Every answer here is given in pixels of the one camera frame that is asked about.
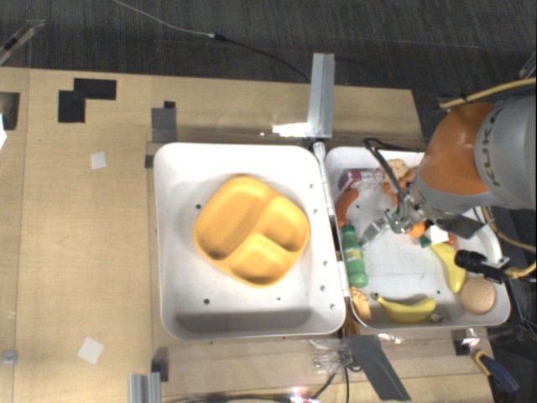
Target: green bottle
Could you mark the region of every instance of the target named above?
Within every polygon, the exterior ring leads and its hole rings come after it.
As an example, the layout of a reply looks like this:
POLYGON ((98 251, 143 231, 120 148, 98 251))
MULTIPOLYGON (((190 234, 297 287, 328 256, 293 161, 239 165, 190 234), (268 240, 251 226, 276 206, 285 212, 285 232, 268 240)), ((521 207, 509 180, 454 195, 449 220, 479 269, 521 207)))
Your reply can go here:
POLYGON ((352 225, 346 225, 343 232, 343 258, 349 285, 363 288, 368 284, 366 264, 363 261, 362 247, 356 240, 356 229, 352 225))

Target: white plastic tray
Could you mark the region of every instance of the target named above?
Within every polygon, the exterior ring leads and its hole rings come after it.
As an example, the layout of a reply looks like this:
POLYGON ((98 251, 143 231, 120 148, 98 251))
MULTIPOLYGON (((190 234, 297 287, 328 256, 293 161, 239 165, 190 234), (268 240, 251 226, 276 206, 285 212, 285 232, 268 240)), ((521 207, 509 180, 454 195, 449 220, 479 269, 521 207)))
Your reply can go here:
POLYGON ((345 303, 319 165, 295 146, 167 144, 154 159, 161 316, 177 338, 327 334, 345 303), (205 260, 193 242, 201 209, 236 175, 250 175, 295 202, 310 220, 304 253, 276 285, 244 285, 205 260))
MULTIPOLYGON (((422 154, 384 151, 387 159, 400 158, 409 167, 416 166, 422 154)), ((334 201, 339 196, 337 182, 345 170, 378 168, 378 162, 364 148, 335 148, 326 156, 326 170, 331 183, 334 201)), ((362 234, 372 220, 383 215, 392 206, 390 196, 382 190, 361 192, 358 199, 348 209, 349 223, 354 225, 357 234, 362 234)), ((484 228, 478 236, 465 240, 457 239, 456 249, 468 249, 487 255, 489 262, 497 263, 501 249, 490 228, 484 228)), ((364 325, 378 330, 393 330, 417 327, 477 327, 494 326, 505 322, 509 316, 510 303, 505 285, 496 285, 496 303, 485 315, 468 313, 447 284, 443 265, 431 249, 422 249, 410 236, 395 234, 387 230, 382 236, 367 246, 364 253, 368 286, 363 290, 370 299, 372 319, 364 325), (394 300, 423 298, 436 299, 437 309, 443 321, 437 324, 400 324, 393 322, 383 308, 371 297, 372 294, 394 300)))

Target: orange plate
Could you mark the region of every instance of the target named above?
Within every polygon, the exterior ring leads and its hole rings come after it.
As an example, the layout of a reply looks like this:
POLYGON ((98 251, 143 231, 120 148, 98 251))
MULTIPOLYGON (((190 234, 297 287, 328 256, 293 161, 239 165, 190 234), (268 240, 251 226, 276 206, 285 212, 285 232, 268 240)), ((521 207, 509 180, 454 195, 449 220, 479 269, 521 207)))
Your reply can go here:
POLYGON ((194 244, 206 259, 257 288, 282 280, 309 239, 304 212, 250 176, 236 176, 221 186, 194 226, 194 244))

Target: yellow banana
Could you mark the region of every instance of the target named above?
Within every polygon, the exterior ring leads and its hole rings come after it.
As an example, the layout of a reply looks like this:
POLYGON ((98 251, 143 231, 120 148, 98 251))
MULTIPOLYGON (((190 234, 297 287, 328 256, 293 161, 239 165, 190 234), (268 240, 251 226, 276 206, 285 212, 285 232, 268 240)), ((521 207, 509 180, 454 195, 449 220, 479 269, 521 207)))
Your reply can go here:
POLYGON ((404 305, 396 301, 377 299, 390 318, 396 322, 422 322, 430 317, 436 309, 436 300, 432 297, 418 301, 414 305, 404 305))
POLYGON ((437 243, 430 247, 446 266, 451 291, 459 292, 467 278, 467 272, 455 264, 456 251, 447 243, 437 243))

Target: dark floor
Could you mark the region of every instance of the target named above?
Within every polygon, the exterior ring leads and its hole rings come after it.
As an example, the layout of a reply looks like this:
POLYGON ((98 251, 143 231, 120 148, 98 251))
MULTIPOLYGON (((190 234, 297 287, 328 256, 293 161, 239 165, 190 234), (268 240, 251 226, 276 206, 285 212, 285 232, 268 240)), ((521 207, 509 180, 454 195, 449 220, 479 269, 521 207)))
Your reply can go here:
MULTIPOLYGON (((268 51, 307 75, 313 52, 334 53, 338 85, 411 89, 426 138, 439 121, 437 96, 511 81, 535 51, 537 0, 121 1, 175 26, 268 51)), ((27 46, 9 65, 304 81, 274 59, 175 31, 109 0, 0 0, 0 43, 27 19, 46 25, 31 53, 27 46)), ((520 237, 534 243, 535 214, 514 218, 520 237)), ((524 285, 514 291, 526 306, 535 286, 524 285)), ((534 310, 530 302, 533 318, 534 310)), ((524 382, 519 401, 536 397, 535 350, 528 345, 497 350, 524 382)))

